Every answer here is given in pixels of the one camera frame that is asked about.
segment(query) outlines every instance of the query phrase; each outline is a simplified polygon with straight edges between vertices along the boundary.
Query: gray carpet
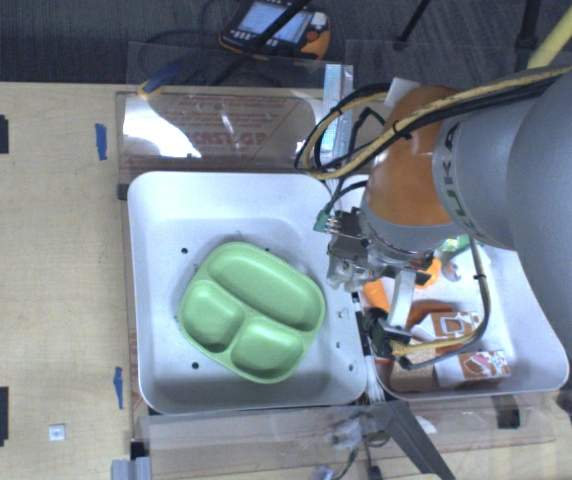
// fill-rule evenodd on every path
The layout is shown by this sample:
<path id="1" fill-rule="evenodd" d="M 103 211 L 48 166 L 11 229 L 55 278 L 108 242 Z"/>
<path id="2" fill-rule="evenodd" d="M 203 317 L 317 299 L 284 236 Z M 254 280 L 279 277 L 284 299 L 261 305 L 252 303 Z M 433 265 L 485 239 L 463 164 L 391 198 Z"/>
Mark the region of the gray carpet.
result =
<path id="1" fill-rule="evenodd" d="M 132 44 L 169 29 L 193 32 L 167 44 L 198 46 L 208 0 L 0 0 L 0 81 L 125 83 L 133 71 Z M 314 0 L 332 22 L 326 59 L 354 65 L 356 85 L 402 76 L 424 83 L 470 85 L 511 72 L 526 0 L 433 0 L 398 52 L 393 41 L 420 0 Z M 537 27 L 542 40 L 572 0 L 543 0 Z M 208 7 L 203 28 L 218 31 L 235 7 Z M 208 55 L 219 55 L 215 36 Z M 572 60 L 572 38 L 560 61 Z M 572 414 L 572 377 L 562 397 Z"/>

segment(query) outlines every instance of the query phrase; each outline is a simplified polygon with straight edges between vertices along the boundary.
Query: green tray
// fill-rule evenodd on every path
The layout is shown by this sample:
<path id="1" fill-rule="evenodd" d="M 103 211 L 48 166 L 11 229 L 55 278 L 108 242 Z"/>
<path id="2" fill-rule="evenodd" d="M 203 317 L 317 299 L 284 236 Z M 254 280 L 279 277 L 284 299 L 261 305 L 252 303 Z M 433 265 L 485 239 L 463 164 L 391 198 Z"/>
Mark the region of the green tray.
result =
<path id="1" fill-rule="evenodd" d="M 290 376 L 324 319 L 319 286 L 277 256 L 245 242 L 215 249 L 188 285 L 177 313 L 204 354 L 262 384 Z"/>

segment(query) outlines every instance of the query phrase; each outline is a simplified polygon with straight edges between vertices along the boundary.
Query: blue tape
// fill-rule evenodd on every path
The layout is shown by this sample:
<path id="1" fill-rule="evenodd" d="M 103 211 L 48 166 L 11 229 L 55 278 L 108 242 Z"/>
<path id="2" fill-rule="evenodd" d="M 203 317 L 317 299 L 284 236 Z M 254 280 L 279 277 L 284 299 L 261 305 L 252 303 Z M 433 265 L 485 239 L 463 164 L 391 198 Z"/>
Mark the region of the blue tape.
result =
<path id="1" fill-rule="evenodd" d="M 95 124 L 95 144 L 97 145 L 99 159 L 107 160 L 106 150 L 108 149 L 108 141 L 106 140 L 106 127 L 103 124 Z"/>
<path id="2" fill-rule="evenodd" d="M 115 367 L 115 376 L 113 377 L 113 385 L 115 386 L 115 392 L 117 393 L 117 403 L 119 408 L 124 408 L 124 395 L 123 388 L 124 382 L 122 380 L 122 369 L 119 366 Z"/>

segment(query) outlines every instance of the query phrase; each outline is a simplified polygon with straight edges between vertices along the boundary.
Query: orange object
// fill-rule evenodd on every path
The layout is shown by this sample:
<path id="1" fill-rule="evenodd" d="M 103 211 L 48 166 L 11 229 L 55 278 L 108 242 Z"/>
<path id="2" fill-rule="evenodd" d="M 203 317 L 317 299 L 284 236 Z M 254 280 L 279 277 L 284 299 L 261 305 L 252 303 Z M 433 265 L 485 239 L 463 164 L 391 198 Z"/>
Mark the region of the orange object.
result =
<path id="1" fill-rule="evenodd" d="M 406 328 L 410 329 L 413 325 L 420 323 L 431 313 L 451 313 L 455 311 L 450 304 L 434 301 L 417 301 L 414 302 L 408 319 L 406 320 Z"/>
<path id="2" fill-rule="evenodd" d="M 426 281 L 423 285 L 415 285 L 415 288 L 422 289 L 428 288 L 429 286 L 435 284 L 439 278 L 439 273 L 442 270 L 442 262 L 439 258 L 433 258 L 433 262 L 430 267 L 426 269 L 426 273 L 430 274 L 430 279 Z"/>
<path id="3" fill-rule="evenodd" d="M 366 283 L 363 291 L 364 296 L 368 299 L 371 306 L 381 308 L 387 313 L 390 313 L 390 301 L 388 300 L 388 294 L 381 279 Z"/>
<path id="4" fill-rule="evenodd" d="M 415 110 L 457 91 L 426 85 L 411 90 L 393 108 L 384 130 Z M 380 219 L 400 226 L 434 226 L 451 221 L 442 206 L 433 181 L 433 150 L 441 122 L 411 133 L 411 140 L 398 140 L 375 158 L 364 196 Z"/>

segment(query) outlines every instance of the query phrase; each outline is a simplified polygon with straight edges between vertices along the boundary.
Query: display screen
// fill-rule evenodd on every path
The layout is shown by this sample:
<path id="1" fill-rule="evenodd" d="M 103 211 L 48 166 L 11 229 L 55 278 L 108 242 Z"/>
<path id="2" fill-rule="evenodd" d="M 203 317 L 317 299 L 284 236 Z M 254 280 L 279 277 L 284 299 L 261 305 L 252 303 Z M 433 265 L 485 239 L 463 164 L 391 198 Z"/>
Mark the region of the display screen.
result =
<path id="1" fill-rule="evenodd" d="M 286 7 L 281 5 L 254 2 L 239 24 L 239 30 L 261 34 L 271 23 L 279 18 L 285 10 Z M 306 30 L 311 17 L 312 13 L 310 12 L 301 11 L 297 13 L 286 25 L 279 29 L 273 37 L 282 41 L 288 41 L 289 43 L 297 43 L 304 33 L 304 30 Z"/>

